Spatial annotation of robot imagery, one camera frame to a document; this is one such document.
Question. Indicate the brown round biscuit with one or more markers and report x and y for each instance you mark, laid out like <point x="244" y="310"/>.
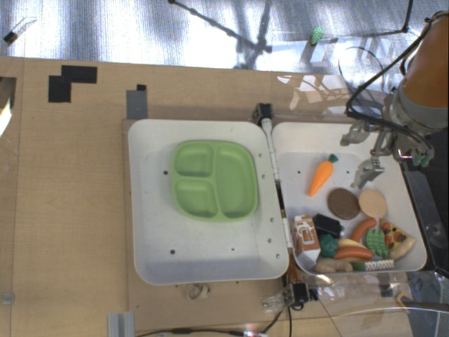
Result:
<point x="343" y="204"/>

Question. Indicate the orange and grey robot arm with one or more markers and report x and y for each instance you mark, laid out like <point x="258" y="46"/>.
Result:
<point x="426" y="79"/>

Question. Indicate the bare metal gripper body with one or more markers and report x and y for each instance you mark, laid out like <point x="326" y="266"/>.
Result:
<point x="407" y="142"/>

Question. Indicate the green and white packet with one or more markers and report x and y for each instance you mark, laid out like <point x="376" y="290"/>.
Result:
<point x="377" y="265"/>

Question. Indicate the green divided plate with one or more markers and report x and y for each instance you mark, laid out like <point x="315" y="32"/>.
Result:
<point x="235" y="184"/>

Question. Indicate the red sausage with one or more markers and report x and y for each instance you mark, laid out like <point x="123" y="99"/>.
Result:
<point x="363" y="228"/>
<point x="352" y="253"/>

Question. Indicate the black rectangular block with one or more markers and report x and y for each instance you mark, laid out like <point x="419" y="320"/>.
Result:
<point x="327" y="225"/>

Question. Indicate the pizza slice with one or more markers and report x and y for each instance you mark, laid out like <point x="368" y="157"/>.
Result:
<point x="398" y="239"/>

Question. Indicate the dark green broccoli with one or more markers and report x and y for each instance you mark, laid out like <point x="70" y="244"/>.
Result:
<point x="328" y="246"/>

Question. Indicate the yellow banana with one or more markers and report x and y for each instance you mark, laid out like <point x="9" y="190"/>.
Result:
<point x="350" y="243"/>

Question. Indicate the brown and white carton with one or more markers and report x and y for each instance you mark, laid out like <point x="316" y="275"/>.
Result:
<point x="305" y="239"/>

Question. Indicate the tan round biscuit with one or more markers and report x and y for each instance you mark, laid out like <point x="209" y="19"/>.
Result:
<point x="372" y="203"/>

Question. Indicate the white plastic tray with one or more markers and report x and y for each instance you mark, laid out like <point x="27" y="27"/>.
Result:
<point x="393" y="174"/>
<point x="210" y="255"/>

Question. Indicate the green grapes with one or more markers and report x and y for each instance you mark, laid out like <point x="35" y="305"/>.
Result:
<point x="316" y="35"/>
<point x="377" y="243"/>

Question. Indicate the orange carrot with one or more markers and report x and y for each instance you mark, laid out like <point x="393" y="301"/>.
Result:
<point x="321" y="176"/>

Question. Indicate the thin black and white rod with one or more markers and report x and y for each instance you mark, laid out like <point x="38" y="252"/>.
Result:
<point x="271" y="153"/>

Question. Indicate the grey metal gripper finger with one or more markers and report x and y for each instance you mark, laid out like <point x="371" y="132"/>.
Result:
<point x="355" y="133"/>
<point x="367" y="172"/>

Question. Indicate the tan lumpy bread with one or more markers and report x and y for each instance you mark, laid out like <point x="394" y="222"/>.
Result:
<point x="331" y="266"/>

